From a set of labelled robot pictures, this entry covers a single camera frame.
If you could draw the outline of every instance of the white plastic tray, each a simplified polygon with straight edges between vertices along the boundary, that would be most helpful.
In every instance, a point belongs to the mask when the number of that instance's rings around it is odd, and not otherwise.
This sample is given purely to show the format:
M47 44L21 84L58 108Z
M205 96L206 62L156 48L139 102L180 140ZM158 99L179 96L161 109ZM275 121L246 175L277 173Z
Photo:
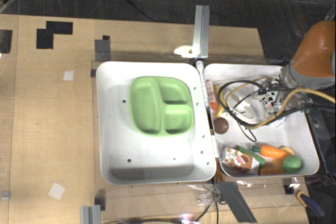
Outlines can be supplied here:
M205 68L204 77L212 81L222 81L223 84L234 80L255 79L262 76L278 78L280 68L279 66L211 64ZM296 112L285 117L283 124L275 122L269 126L253 130L257 143L253 143L246 138L237 122L228 113L225 113L224 118L229 123L228 131L221 135L215 134L219 153L227 146L235 147L236 145L248 149L259 144L269 144L275 147L288 146L301 158L303 168L296 173L262 177L294 177L312 175L318 171L319 158L304 113ZM226 166L223 166L222 169L227 175L235 178L261 177L260 175L242 174Z
M195 124L184 134L143 135L132 124L129 89L138 77L182 80L193 101ZM216 162L197 70L184 63L105 62L97 70L100 160L111 184L195 182L212 178Z

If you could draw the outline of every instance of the orange cylinder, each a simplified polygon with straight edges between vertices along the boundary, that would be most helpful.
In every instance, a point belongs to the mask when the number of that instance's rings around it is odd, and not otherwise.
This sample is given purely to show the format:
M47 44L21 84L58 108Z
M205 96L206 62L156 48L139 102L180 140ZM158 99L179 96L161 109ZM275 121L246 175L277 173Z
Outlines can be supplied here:
M296 72L316 78L333 77L332 54L335 50L335 22L322 21L313 25L292 59Z

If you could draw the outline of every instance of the wooden table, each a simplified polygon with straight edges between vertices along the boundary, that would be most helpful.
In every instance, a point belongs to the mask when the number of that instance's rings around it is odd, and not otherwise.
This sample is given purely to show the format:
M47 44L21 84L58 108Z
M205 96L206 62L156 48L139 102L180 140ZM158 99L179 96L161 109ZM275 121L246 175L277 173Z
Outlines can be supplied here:
M47 20L73 22L73 34L55 35L54 49L36 49L36 29L46 28ZM79 223L80 207L93 205L99 168L90 77L95 39L109 35L115 59L127 52L130 60L148 54L176 60L173 49L191 45L193 26L0 15L0 29L13 30L12 51L0 59L0 190L12 193L9 202L0 200L0 224ZM263 60L256 29L210 27L209 36L210 55ZM74 71L72 81L64 80L65 71ZM307 192L303 178L297 181ZM48 195L54 183L65 187L60 200ZM154 186L152 197L143 186L108 188L115 203L122 204L114 217L148 211L171 217L181 208L204 209L196 206L190 186L181 187L189 196L180 201L174 199L181 193L171 187ZM285 195L281 179L248 181L240 190L259 223L308 223L305 209ZM169 204L159 200L163 193ZM227 206L219 209L220 223L236 223ZM215 222L214 208L210 211L202 223ZM106 211L102 217L110 216Z

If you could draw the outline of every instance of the green ball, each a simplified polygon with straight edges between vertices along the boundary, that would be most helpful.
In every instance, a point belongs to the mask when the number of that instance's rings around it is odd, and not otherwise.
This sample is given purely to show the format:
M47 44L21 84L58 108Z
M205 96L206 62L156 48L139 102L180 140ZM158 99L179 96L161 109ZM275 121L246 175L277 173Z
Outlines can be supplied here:
M282 169L289 172L294 173L301 168L301 159L295 155L289 155L285 159L283 159Z

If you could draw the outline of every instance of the green plate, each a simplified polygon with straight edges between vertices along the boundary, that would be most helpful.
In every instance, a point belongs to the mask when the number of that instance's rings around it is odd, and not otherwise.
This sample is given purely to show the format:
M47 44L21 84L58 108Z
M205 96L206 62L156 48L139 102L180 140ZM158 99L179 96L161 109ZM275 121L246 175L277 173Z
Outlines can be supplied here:
M130 111L134 127L142 134L183 134L194 126L192 98L179 79L135 79L130 88Z

